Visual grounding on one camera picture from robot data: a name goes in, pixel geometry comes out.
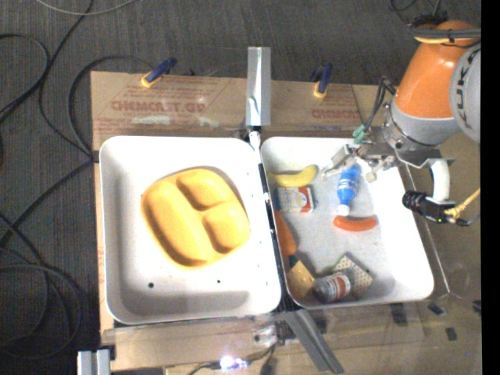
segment carrot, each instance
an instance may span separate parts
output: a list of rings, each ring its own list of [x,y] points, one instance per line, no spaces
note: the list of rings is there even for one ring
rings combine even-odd
[[[294,236],[290,232],[290,228],[278,210],[274,211],[274,219],[276,220],[276,229],[281,254],[284,257],[294,255],[297,252],[297,244],[295,243]]]
[[[378,224],[376,216],[354,217],[354,216],[336,216],[334,225],[344,230],[360,232],[369,230]]]

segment white bottle cap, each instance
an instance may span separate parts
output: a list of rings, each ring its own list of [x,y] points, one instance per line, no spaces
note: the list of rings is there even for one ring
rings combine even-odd
[[[337,214],[339,216],[348,216],[350,211],[351,211],[351,209],[346,204],[339,204],[337,206]]]

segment yellow banana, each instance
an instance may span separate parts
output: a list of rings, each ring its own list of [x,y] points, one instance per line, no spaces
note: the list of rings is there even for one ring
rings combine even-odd
[[[278,186],[300,188],[301,186],[311,184],[317,172],[317,167],[312,164],[295,173],[268,173],[268,175]]]

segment light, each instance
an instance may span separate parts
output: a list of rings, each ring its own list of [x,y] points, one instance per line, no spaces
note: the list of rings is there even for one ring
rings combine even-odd
[[[220,369],[222,371],[246,370],[248,361],[244,359],[234,359],[230,355],[225,355],[220,359]]]

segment can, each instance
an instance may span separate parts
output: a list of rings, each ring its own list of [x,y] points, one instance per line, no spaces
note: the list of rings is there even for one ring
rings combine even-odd
[[[314,280],[312,294],[322,303],[342,300],[351,293],[351,281],[342,272]]]

